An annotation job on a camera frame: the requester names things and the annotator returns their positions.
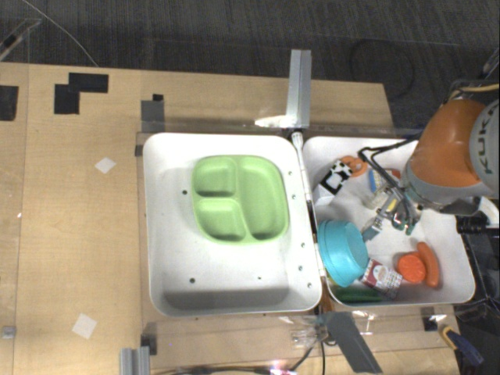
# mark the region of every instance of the orange ring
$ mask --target orange ring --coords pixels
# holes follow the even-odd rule
[[[368,169],[368,164],[361,160],[359,157],[352,157],[352,155],[347,155],[345,157],[342,157],[341,161],[351,169],[351,177],[353,178],[363,175]]]

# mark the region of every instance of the white cable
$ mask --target white cable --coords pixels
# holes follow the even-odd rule
[[[95,66],[99,66],[96,63],[96,61],[94,61],[94,59],[92,58],[92,56],[90,55],[90,53],[87,51],[87,49],[84,46],[82,46],[82,44],[70,32],[68,32],[61,25],[59,25],[57,22],[55,22],[50,16],[48,16],[47,14],[45,14],[44,12],[42,12],[40,9],[38,9],[37,7],[35,7],[34,5],[32,5],[29,1],[27,1],[27,0],[20,0],[20,1],[23,2],[23,3],[25,3],[25,4],[27,4],[28,6],[30,6],[33,10],[35,10],[37,13],[39,13],[41,16],[43,16],[49,22],[53,23],[56,27],[58,27],[63,33],[65,33],[66,35],[68,35],[70,37],[70,39],[72,41],[74,41],[79,48],[81,48],[82,52],[85,53],[85,55],[88,57],[88,59],[91,60],[92,64],[94,64]]]

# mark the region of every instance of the green divided tray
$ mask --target green divided tray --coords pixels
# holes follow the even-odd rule
[[[288,203],[278,168],[254,155],[216,155],[191,177],[195,218],[211,241],[255,242],[288,229]]]

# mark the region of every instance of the toy hot dog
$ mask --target toy hot dog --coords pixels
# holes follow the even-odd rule
[[[427,275],[425,284],[431,288],[437,288],[439,285],[439,264],[436,255],[425,241],[419,241],[416,244],[419,256],[425,265]]]

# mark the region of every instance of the orange lid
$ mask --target orange lid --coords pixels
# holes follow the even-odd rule
[[[412,284],[422,282],[427,275],[423,261],[415,252],[405,254],[398,260],[398,272],[403,276],[403,279]]]

